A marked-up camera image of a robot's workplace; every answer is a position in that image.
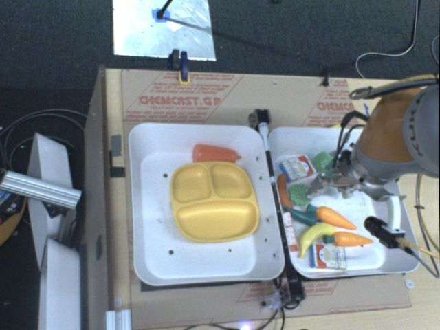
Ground white plastic tray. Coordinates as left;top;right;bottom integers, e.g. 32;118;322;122
267;126;421;279
129;122;287;287

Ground brown cardboard board red print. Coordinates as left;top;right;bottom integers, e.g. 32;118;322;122
120;69;413;320

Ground orange carrot with green top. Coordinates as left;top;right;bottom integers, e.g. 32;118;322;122
322;231;374;248
307;203;358;231

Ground thin black and white rod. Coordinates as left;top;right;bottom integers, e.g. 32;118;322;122
260;122;300;288

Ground green cube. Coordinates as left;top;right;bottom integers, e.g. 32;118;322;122
311;151;336;173

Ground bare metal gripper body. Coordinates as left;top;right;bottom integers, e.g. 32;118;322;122
327;151;397;201

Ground black cylinder on white bracket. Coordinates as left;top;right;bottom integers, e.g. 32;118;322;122
364;195;407;250

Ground yellow divided plate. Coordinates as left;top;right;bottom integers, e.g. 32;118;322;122
169;161;261;243

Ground green dotted toy broccoli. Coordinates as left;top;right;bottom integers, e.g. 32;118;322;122
287;183;312;206

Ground white blue red carton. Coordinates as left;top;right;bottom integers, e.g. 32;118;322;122
278;154;318;182
309;243;348;272

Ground orange toy sausage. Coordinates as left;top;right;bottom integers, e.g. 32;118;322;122
276;173;294;210

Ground black block with thin wires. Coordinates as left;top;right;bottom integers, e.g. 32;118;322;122
248;108;273;129
284;276;306;305

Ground yellow banana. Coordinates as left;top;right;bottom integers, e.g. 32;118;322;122
297;222;338;259

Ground red and white packet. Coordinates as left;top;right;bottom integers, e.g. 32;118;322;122
282;211;300;253

